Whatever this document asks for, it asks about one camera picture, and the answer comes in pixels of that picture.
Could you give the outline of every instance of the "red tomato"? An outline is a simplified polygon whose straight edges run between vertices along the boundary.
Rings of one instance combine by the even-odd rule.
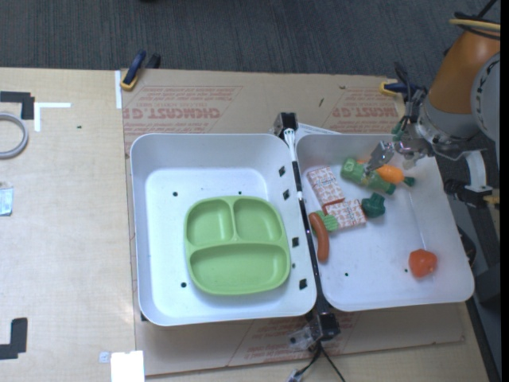
[[[410,266],[412,274],[419,278],[433,273],[437,268],[437,262],[437,255],[431,251],[425,251],[424,249],[412,251],[408,258],[408,265]]]

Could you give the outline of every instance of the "green divided tray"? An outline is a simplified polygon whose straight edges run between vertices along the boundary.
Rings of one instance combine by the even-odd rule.
[[[289,274],[289,248],[278,211],[257,197],[196,202],[184,222],[185,254],[193,282],[209,294],[274,289]]]

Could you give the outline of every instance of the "table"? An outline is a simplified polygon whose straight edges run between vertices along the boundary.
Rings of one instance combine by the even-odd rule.
[[[0,329],[8,336],[14,318],[28,319],[26,352],[0,361],[0,376],[23,382],[109,380],[111,368],[100,353],[136,349],[115,72],[2,68],[0,80],[0,91],[71,104],[42,108],[40,131],[26,121],[25,151],[0,160],[0,181],[14,187],[13,213],[0,217]],[[0,125],[5,147],[16,133]],[[463,341],[333,360],[348,382],[488,380],[466,306],[457,307]],[[0,338],[0,345],[8,344],[7,338]],[[307,363],[184,372],[157,380],[286,380],[292,369]],[[323,357],[305,379],[338,380]]]

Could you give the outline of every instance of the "red and white box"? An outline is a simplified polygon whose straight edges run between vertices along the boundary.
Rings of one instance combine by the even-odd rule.
[[[339,229],[366,224],[366,216],[359,200],[348,200],[328,205],[325,207],[325,212],[337,219],[340,225]]]
[[[325,211],[327,205],[334,205],[344,201],[343,190],[336,180],[330,167],[323,167],[307,173],[309,183]]]

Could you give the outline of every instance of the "silver ring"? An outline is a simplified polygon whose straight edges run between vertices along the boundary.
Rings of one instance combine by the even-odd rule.
[[[23,138],[16,147],[9,151],[0,151],[0,160],[5,160],[7,158],[16,157],[25,149],[26,143],[29,141],[29,131],[26,129],[25,122],[10,113],[0,113],[0,120],[7,120],[8,122],[17,124],[23,132]]]

